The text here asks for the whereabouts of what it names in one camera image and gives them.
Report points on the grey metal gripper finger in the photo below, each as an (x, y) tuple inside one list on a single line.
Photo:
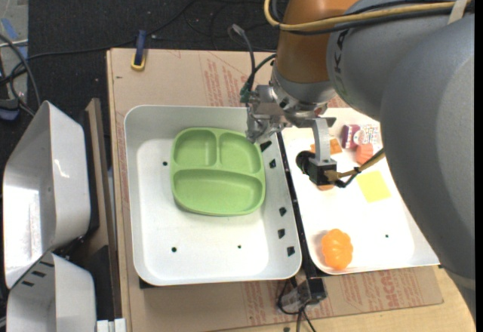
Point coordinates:
[(271, 128), (253, 130)]

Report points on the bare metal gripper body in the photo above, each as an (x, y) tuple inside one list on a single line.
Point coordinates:
[(266, 100)]

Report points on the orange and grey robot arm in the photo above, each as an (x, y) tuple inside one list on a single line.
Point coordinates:
[(415, 96)]

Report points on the orange toy food slice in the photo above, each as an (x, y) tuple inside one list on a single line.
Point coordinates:
[(335, 146)]

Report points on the green divided plate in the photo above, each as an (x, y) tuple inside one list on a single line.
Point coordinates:
[(217, 191)]

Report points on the purple and white carton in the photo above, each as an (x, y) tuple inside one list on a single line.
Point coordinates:
[(350, 136)]

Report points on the pink-orange toy food piece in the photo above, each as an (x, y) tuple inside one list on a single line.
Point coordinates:
[(364, 154)]

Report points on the white colourful printed packet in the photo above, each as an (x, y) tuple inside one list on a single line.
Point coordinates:
[(369, 134)]

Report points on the brown cardboard board, red print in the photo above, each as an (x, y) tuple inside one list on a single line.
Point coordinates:
[(170, 77)]

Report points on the yellow flat square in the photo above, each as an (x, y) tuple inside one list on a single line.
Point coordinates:
[(373, 187)]

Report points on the orange toy pumpkin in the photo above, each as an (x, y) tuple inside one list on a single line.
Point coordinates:
[(337, 249)]

